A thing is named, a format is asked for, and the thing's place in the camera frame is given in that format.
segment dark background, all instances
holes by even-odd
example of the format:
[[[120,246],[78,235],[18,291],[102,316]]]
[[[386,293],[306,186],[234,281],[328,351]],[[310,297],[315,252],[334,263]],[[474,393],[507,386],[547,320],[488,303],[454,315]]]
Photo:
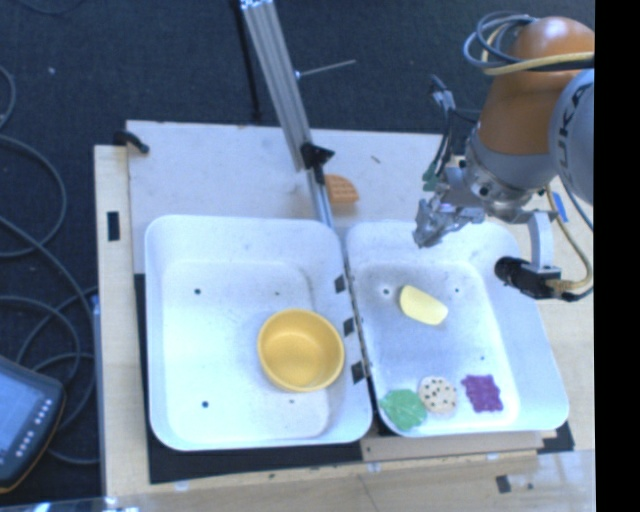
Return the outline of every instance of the dark background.
[[[459,109],[482,108],[490,79],[462,57],[477,21],[492,11],[563,15],[595,29],[595,0],[276,0],[294,67],[300,71],[355,59],[357,64],[303,78],[300,89],[314,128],[438,133],[441,117],[428,95],[429,74],[453,91]],[[39,10],[66,10],[45,14]],[[255,54],[251,49],[255,64]],[[0,129],[35,148],[59,172],[68,205],[46,244],[82,289],[97,284],[92,150],[111,144],[128,119],[248,123],[254,119],[238,30],[227,0],[0,0],[0,66],[15,81],[16,104]],[[255,65],[261,122],[276,125]],[[0,79],[0,112],[9,104]],[[0,141],[0,219],[36,240],[60,211],[55,181],[42,163]],[[73,297],[64,272],[0,225],[0,296],[58,305]],[[43,318],[38,307],[0,302],[0,355],[16,359]],[[77,303],[64,311],[92,353],[91,325]],[[50,322],[21,362],[33,367],[72,349],[69,333]],[[68,361],[46,369],[64,378]],[[70,411],[90,386],[83,358],[69,382]],[[95,398],[53,441],[63,456],[98,454]],[[98,496],[96,464],[47,453],[0,506]]]

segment yellow potato-shaped object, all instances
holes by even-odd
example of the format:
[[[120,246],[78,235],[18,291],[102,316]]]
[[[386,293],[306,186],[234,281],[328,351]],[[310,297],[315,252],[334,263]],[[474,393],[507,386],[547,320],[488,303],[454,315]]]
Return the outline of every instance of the yellow potato-shaped object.
[[[427,325],[438,325],[449,313],[449,308],[438,299],[411,285],[400,291],[400,308],[408,317]]]

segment bowl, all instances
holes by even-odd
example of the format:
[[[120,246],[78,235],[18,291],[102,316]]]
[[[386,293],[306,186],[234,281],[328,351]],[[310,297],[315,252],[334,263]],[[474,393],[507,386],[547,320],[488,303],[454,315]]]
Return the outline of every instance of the bowl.
[[[326,318],[306,309],[272,315],[258,334],[258,356],[269,380],[287,391],[326,388],[344,366],[340,334]]]

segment round cookie with dark dots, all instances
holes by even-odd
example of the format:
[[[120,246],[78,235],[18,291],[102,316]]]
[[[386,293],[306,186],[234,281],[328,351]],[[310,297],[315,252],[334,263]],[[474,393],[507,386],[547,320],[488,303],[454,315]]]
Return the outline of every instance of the round cookie with dark dots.
[[[418,396],[425,408],[434,413],[449,413],[456,408],[458,392],[444,377],[429,376],[420,381]]]

